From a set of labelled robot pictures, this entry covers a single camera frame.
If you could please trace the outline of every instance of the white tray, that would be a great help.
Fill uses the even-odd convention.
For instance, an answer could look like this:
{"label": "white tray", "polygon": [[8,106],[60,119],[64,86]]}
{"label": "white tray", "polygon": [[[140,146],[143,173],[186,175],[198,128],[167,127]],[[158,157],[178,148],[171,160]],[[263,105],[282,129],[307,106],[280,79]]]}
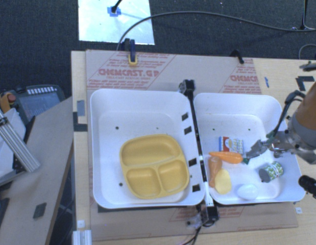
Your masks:
{"label": "white tray", "polygon": [[[200,203],[204,187],[188,99],[178,92],[100,89],[90,99],[93,194],[105,208],[190,206]],[[184,129],[191,132],[184,134]],[[135,137],[168,134],[179,143],[189,166],[189,184],[173,195],[153,200],[134,196],[119,161],[122,144]],[[199,185],[200,190],[193,191]]]}
{"label": "white tray", "polygon": [[[207,176],[208,153],[219,150],[219,136],[242,139],[245,151],[249,151],[258,139],[266,140],[266,134],[274,129],[282,111],[278,101],[267,95],[201,93],[195,97],[194,104]],[[283,122],[279,130],[285,129],[286,123]],[[284,174],[269,183],[262,183],[258,170],[273,161],[282,165]],[[301,172],[296,157],[290,153],[276,159],[267,150],[251,159],[248,165],[224,162],[223,168],[230,174],[232,190],[221,195],[214,188],[209,188],[213,199],[221,204],[296,202],[305,195],[298,184]],[[259,196],[247,201],[239,198],[236,192],[240,186],[249,183],[258,187]]]}

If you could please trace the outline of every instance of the yellow toy food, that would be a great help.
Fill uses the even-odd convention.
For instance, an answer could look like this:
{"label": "yellow toy food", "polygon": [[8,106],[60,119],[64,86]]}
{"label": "yellow toy food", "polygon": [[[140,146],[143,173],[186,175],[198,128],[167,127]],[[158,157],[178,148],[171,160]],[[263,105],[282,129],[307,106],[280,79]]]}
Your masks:
{"label": "yellow toy food", "polygon": [[215,187],[219,194],[227,194],[231,191],[231,181],[228,171],[220,169],[215,176]]}
{"label": "yellow toy food", "polygon": [[223,161],[237,164],[243,161],[243,157],[240,153],[233,153],[233,152],[210,152],[211,156],[217,156],[218,158],[222,159]]}
{"label": "yellow toy food", "polygon": [[211,156],[208,159],[208,165],[209,165],[209,170],[210,170],[209,186],[211,188],[214,188],[215,187],[214,179],[217,173],[219,172],[219,170],[221,169],[223,165],[223,161],[216,156]]}

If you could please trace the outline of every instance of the black fabric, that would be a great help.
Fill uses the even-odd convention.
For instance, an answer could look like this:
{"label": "black fabric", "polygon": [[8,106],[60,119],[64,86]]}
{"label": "black fabric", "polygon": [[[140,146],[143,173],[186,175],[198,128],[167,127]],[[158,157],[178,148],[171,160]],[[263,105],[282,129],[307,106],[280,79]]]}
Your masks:
{"label": "black fabric", "polygon": [[[291,29],[302,21],[303,0],[149,0],[151,14],[198,10]],[[316,0],[308,0],[306,25],[316,28]],[[316,32],[288,33],[207,15],[153,19],[156,45],[142,52],[297,59],[316,44]],[[78,0],[0,0],[0,93],[17,85],[57,84],[71,95],[70,52],[115,50],[115,43],[81,42]],[[306,47],[302,58],[314,59]]]}

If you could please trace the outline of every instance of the soda can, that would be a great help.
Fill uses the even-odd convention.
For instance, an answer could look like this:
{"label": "soda can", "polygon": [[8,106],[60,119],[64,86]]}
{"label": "soda can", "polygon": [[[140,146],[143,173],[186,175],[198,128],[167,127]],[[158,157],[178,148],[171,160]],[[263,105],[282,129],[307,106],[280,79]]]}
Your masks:
{"label": "soda can", "polygon": [[259,170],[259,176],[262,182],[270,182],[284,174],[284,169],[279,162],[274,161],[268,166]]}

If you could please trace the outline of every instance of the wooden table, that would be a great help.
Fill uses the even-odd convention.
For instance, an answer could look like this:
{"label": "wooden table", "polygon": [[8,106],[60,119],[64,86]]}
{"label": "wooden table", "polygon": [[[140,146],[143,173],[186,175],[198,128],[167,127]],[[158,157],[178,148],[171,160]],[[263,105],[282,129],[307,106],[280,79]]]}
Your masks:
{"label": "wooden table", "polygon": [[[306,64],[304,60],[282,60],[282,59],[252,59],[258,77],[262,94],[268,94],[276,98],[282,105],[288,94],[298,89],[295,78],[298,76],[313,76],[316,80],[316,71],[309,73],[299,69],[300,65]],[[72,94],[73,112],[77,113],[79,101],[85,101],[86,95],[86,54],[85,52],[72,52]],[[312,83],[304,83],[308,90]],[[297,106],[293,105],[289,111],[292,114]],[[79,124],[87,124],[87,113],[78,116]],[[79,226],[78,230],[91,229],[91,212],[89,199],[89,157],[88,157],[88,135],[86,131],[74,132],[75,146],[75,171],[76,171],[76,207],[77,220],[82,220],[84,226]],[[298,158],[302,174],[309,175],[316,179],[316,165],[309,165],[301,158]],[[236,231],[227,233],[202,233],[198,236],[196,244],[316,244],[316,200],[309,194],[293,206],[302,213],[297,214],[297,228]],[[163,231],[163,225],[156,225]],[[150,237],[150,238],[129,238],[118,240],[94,241],[95,245],[132,245],[132,244],[183,244],[192,235]]]}

